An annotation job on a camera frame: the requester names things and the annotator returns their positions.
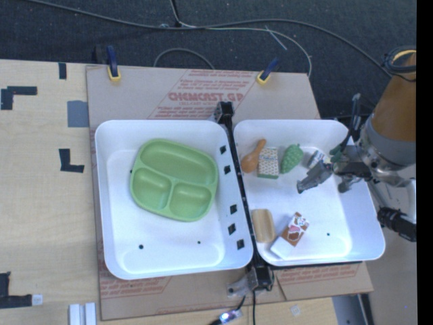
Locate brown cardboard board red print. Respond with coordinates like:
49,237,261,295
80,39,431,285
85,65,375,322

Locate white plastic tray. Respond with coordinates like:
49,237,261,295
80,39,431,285
94,118,255,281
233,118,387,267

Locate black cylinder on white bracket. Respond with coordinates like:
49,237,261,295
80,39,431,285
368,178,417,243

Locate tan toy bread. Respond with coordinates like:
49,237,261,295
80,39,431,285
250,208,276,244

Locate small grey and white can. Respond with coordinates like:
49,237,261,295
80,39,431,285
306,149,327,169

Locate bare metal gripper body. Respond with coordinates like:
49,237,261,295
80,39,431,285
332,131,417,188

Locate brown and white carton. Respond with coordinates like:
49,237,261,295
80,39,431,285
269,211,311,261

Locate green toy grapes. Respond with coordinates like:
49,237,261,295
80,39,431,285
279,143,305,175

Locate thin black rod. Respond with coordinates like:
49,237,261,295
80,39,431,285
224,122,262,267

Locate green divided plate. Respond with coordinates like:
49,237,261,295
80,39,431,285
129,137,220,223

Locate black block with thin wires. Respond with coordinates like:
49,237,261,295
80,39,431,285
244,263,275,293

